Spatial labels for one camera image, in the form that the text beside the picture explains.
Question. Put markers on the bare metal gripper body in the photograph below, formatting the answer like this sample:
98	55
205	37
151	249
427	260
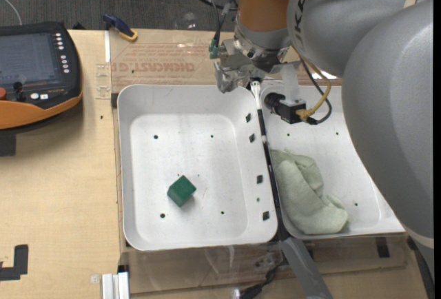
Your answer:
241	53

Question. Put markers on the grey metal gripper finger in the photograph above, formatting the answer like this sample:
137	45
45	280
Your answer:
245	78
226	81

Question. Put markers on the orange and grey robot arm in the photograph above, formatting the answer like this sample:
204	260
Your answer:
379	84

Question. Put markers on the thin black and white rod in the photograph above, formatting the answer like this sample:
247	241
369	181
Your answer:
264	134

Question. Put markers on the brown cardboard board red print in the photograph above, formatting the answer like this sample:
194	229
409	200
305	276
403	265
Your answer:
162	63

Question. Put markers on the white plastic tray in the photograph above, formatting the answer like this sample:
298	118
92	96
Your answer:
344	166
193	160

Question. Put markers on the green cube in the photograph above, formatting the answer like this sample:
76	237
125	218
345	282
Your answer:
181	191

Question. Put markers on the pale green cloth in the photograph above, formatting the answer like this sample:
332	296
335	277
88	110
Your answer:
303	194

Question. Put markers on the black cylinder on white bracket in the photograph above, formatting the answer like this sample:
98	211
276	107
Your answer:
289	110

